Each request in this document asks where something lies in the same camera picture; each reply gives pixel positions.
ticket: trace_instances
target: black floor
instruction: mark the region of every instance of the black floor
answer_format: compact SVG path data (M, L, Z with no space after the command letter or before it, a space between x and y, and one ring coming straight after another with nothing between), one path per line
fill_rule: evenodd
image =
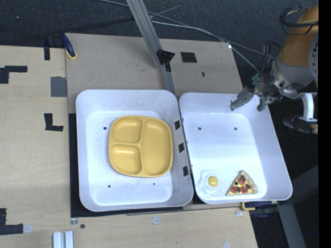
M111 0L126 3L125 0ZM282 45L286 34L279 23L282 10L299 4L314 6L319 0L144 0L149 11L162 14L190 26L205 29L233 42L257 69L266 41ZM57 39L62 33L140 36L125 6L93 0L0 0L0 45L43 47L48 36ZM171 23L166 19L154 20ZM160 38L217 39L195 30L155 24ZM251 84L256 71L238 54L234 54L243 85ZM318 137L294 133L282 124L286 113L302 113L301 102L284 102L269 106L279 143L291 179L318 164ZM318 118L318 107L315 109ZM319 247L318 194L295 205L307 247ZM260 248L286 248L287 242L278 213L265 218L252 217Z

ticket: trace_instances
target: pizza slice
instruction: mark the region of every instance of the pizza slice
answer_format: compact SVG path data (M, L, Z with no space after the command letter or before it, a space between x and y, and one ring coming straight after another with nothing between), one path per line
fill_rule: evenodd
M231 184L226 196L235 196L242 194L256 194L257 186L253 179L245 171L241 171Z

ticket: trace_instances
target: yellow plate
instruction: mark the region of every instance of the yellow plate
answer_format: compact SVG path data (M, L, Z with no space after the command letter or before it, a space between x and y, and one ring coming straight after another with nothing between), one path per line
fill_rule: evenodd
M110 129L109 160L119 173L136 177L159 177L172 165L173 146L169 126L145 116L117 118Z

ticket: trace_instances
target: wooden table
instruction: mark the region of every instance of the wooden table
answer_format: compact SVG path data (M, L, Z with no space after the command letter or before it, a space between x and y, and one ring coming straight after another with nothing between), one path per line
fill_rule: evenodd
M50 49L50 56L44 60L43 48L0 46L1 68L28 66L0 84L0 208L7 209L6 225L32 226L30 233L0 236L1 248L51 247L52 233L68 230L74 247L222 247L225 241L257 247L249 213L238 216L239 207L190 205L177 212L77 218L72 226L68 100L52 97L50 88L51 77L67 77L69 60L63 49ZM52 113L63 131L46 131L44 113Z

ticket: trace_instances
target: egg yolk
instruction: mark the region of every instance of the egg yolk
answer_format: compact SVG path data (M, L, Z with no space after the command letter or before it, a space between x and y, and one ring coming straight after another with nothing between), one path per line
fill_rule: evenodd
M208 184L212 187L216 187L218 185L218 180L215 176L208 177Z

